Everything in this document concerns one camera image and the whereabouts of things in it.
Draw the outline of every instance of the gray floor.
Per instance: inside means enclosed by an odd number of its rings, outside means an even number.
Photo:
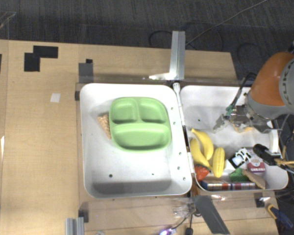
[[[16,12],[0,39],[170,48],[171,35],[165,31],[184,30],[189,41],[260,1],[0,0],[0,16]],[[293,39],[294,0],[269,0],[208,31],[187,49],[229,51],[242,79],[258,72],[274,53],[287,50]],[[294,198],[289,196],[279,207],[294,222]]]

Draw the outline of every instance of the brown textured object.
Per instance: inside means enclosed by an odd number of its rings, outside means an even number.
[[[97,117],[97,120],[102,127],[103,131],[107,135],[108,139],[111,139],[111,132],[110,132],[110,125],[109,125],[109,116],[108,114],[105,114],[101,117]]]
[[[243,170],[243,169],[242,169],[242,174],[244,176],[248,177],[248,179],[251,182],[254,182],[256,184],[256,186],[258,186],[259,188],[261,188],[263,190],[266,189],[266,181],[262,177],[254,174],[248,170]]]
[[[278,52],[269,58],[250,89],[250,96],[256,102],[270,106],[283,106],[279,92],[279,81],[282,70],[294,55],[289,52]]]

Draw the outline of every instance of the wooden table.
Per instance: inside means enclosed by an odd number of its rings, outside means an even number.
[[[33,52],[34,45],[59,47],[58,58],[42,58],[40,72],[24,72],[24,53]],[[168,72],[170,53],[169,49],[0,40],[0,235],[63,235],[65,219],[77,218],[74,93],[78,64],[93,59],[95,75],[143,77]],[[229,53],[206,51],[186,51],[185,76],[236,79]],[[61,94],[58,103],[50,101],[53,93]],[[265,194],[276,205],[274,194]],[[234,194],[228,196],[231,201],[216,204],[231,234],[277,234],[274,220],[249,197]],[[117,204],[111,200],[103,206],[117,205],[117,209],[98,207],[105,234],[151,235],[179,222],[165,202],[172,200],[148,201],[151,204],[141,215],[126,208],[127,200]],[[145,218],[152,219],[153,212],[162,219],[154,226],[141,226]],[[109,226],[111,218],[121,220],[119,227]],[[185,226],[178,234],[183,234]],[[195,235],[210,234],[202,218],[194,219],[193,228]]]

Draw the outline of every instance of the white sticker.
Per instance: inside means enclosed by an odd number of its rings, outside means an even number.
[[[58,102],[60,102],[60,96],[61,96],[60,93],[52,93],[50,102],[51,103],[58,103]]]

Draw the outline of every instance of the green plate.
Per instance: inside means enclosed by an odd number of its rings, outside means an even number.
[[[122,97],[109,112],[114,144],[124,151],[154,151],[171,142],[171,127],[165,106],[154,98]]]

